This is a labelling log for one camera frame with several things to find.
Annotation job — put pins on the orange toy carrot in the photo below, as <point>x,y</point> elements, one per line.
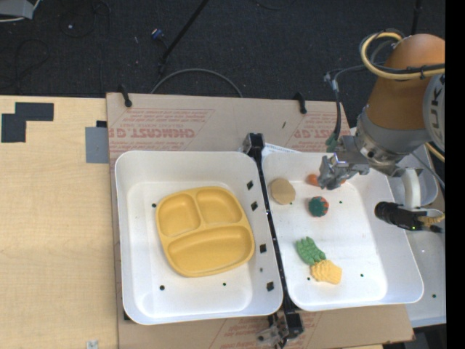
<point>311,179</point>

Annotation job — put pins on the black cylinder on white bracket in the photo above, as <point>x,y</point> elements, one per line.
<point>394,213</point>

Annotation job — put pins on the red strawberry with green top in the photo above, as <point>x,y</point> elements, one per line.
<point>318,206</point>

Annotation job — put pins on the yellow pineapple with green top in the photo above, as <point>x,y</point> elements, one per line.
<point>325,269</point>

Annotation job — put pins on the brown cardboard board red print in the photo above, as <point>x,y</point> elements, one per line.
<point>218,126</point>

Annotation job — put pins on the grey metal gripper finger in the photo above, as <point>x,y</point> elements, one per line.
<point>326,169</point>
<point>339,175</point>

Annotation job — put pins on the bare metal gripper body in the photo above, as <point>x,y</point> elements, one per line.
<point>378,158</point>

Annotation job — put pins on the thin black rod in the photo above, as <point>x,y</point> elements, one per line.
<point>273,227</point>

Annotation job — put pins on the yellow divided plate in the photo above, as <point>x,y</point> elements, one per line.
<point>207,247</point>

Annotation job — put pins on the tan biscuit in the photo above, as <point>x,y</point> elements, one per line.
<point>282,191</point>

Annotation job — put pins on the white plastic tray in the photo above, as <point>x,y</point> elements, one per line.
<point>348,245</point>
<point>145,296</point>

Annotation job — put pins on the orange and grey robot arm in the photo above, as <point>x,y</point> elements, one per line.
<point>403,96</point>

